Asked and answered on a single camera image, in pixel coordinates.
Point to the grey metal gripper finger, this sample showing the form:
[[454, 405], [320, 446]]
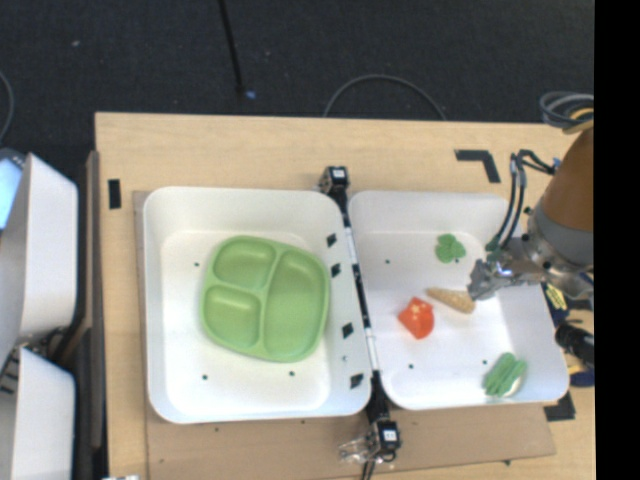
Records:
[[477, 274], [487, 292]]

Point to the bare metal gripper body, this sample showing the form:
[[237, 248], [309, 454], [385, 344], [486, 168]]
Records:
[[520, 263]]

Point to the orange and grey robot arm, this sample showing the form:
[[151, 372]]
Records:
[[570, 193]]

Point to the beige waffle cone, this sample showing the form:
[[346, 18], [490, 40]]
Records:
[[452, 299]]

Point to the green broccoli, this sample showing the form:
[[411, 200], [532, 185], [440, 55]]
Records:
[[449, 249]]

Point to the white plastic tray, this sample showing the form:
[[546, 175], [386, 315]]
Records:
[[250, 398], [450, 368]]

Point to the green pea pod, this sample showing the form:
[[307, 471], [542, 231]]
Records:
[[502, 375]]

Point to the thin black and white rod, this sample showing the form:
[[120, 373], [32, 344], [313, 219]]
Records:
[[361, 298]]

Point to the green divided plate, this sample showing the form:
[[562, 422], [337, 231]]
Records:
[[295, 303]]

